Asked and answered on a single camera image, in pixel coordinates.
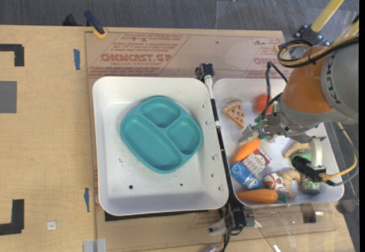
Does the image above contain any beige toy doughnut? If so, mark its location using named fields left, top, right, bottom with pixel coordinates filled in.
left=281, top=169, right=302, bottom=200

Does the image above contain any beige toy biscuit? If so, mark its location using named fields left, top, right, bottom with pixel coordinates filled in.
left=283, top=141, right=310, bottom=158

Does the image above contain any white can with orange print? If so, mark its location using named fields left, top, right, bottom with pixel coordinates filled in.
left=262, top=172, right=289, bottom=196

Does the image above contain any toy pizza slice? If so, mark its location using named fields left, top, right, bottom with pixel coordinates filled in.
left=222, top=99, right=246, bottom=129

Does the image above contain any teal divided plate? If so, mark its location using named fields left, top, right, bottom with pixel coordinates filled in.
left=119, top=95, right=204, bottom=174

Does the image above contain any thin black and white rod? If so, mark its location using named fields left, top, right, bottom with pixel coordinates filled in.
left=203, top=73, right=239, bottom=212

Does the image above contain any green toy vegetable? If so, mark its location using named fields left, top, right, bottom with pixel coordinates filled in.
left=290, top=150, right=313, bottom=164

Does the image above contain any orange round toy fruit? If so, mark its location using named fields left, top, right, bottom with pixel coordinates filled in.
left=255, top=94, right=274, bottom=114

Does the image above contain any brown cardboard board red print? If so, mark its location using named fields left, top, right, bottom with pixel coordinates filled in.
left=85, top=27, right=354, bottom=252

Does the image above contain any white plastic tray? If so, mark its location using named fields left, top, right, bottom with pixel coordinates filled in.
left=92, top=76, right=230, bottom=217
left=212, top=78, right=345, bottom=208

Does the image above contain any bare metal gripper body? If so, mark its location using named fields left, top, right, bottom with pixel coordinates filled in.
left=258, top=113, right=311, bottom=137

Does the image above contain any small green can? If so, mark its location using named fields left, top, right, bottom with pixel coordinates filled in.
left=300, top=178, right=321, bottom=196

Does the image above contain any blue and white packet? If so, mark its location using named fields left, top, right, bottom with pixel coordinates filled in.
left=229, top=161, right=262, bottom=190

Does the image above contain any black block with thin wires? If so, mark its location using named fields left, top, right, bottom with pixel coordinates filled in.
left=195, top=63, right=215, bottom=79
left=228, top=207, right=248, bottom=229

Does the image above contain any orange toy carrot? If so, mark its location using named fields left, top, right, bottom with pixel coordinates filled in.
left=231, top=137, right=262, bottom=164
left=236, top=188, right=288, bottom=205

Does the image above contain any red and white carton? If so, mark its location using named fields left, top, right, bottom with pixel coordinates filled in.
left=241, top=147, right=272, bottom=176

